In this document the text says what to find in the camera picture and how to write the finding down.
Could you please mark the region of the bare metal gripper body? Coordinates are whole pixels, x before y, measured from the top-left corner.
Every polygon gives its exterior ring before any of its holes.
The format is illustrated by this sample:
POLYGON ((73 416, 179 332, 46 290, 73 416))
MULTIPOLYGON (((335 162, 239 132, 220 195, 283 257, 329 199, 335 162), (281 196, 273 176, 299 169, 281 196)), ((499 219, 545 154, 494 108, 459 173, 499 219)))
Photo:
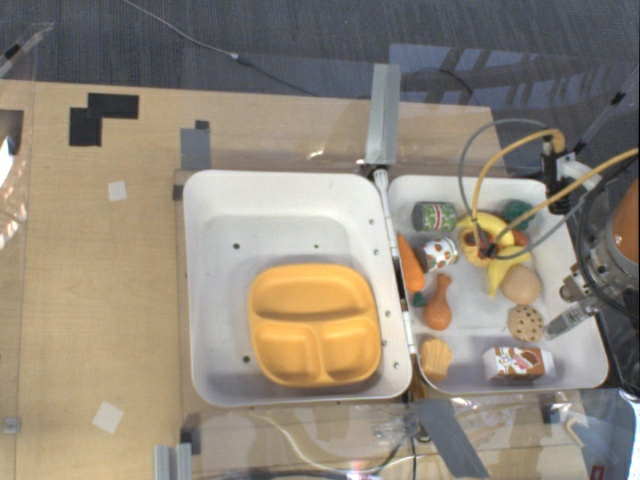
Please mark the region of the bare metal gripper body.
POLYGON ((631 260, 613 235, 613 212, 607 202, 586 202, 579 218, 576 255, 590 293, 605 307, 631 313, 631 260))

